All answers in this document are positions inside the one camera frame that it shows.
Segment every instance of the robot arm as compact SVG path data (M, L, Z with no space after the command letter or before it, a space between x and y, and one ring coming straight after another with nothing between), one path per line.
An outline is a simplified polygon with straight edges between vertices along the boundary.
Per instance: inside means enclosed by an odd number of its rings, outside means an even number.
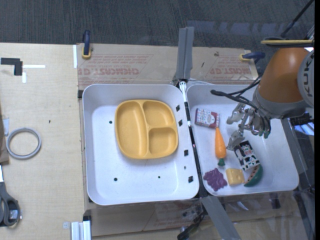
M251 107L240 102L227 124L242 120L233 132L227 149L234 150L244 137L244 130L267 138L271 119L299 118L306 111L314 117L315 51L281 48L271 58L252 97Z

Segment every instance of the black bracket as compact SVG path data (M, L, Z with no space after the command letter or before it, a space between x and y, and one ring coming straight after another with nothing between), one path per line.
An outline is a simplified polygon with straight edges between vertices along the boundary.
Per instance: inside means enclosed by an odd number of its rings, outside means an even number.
M14 65L15 76L22 76L22 64L19 58L1 58L1 65Z
M91 216L90 216L90 215L83 216L82 220L83 220L84 222L86 222L86 221L91 221Z
M303 126L303 125L306 125L308 123L314 123L314 122L315 122L315 120L312 119L312 117L310 116L309 113L304 113L301 116L290 118L290 123L293 126Z
M78 99L82 99L83 90L78 90Z

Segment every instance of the white wire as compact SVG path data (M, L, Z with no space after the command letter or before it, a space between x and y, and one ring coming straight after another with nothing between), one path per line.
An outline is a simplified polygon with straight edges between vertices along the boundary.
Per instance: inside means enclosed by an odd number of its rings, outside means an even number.
M11 142L12 138L19 133L31 133L37 138L38 145L33 152L26 154L26 155L19 155L19 154L14 153L11 150L10 142ZM40 137L39 133L32 128L28 128L28 127L17 128L15 130L13 130L12 132L10 132L10 134L8 135L8 138L6 139L6 148L9 152L9 154L15 159L19 159L19 160L29 159L29 158L32 158L33 156L35 156L39 152L39 150L41 148L41 137Z

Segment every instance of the wooden table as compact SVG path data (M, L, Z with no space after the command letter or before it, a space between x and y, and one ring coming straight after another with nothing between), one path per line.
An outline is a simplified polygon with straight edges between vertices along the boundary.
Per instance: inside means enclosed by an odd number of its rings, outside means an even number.
M69 240L70 223L83 220L78 72L74 67L73 48L73 45L0 44L2 58L20 58L24 66L30 67L23 69L27 77L23 83L21 76L14 75L14 66L0 65L2 118L9 118L9 132L30 127L37 130L42 139L36 156L27 160L10 157L2 166L7 191L19 201L22 220L14 228L0 227L1 240ZM16 153L27 154L35 145L35 138L27 133L12 140ZM235 226L243 239L257 239L257 236L275 239L284 232L287 236L292 232L290 235L295 234L296 239L306 239L294 203L290 211L286 218L247 220ZM95 239L177 239L179 232L179 229L169 229ZM214 227L210 229L210 236L220 238Z

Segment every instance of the toy carrot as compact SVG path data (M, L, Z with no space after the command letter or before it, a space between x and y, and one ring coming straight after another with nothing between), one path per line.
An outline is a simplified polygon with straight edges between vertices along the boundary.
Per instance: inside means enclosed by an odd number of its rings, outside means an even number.
M218 166L225 166L224 158L226 157L227 149L224 138L219 127L215 128L215 156L219 159Z

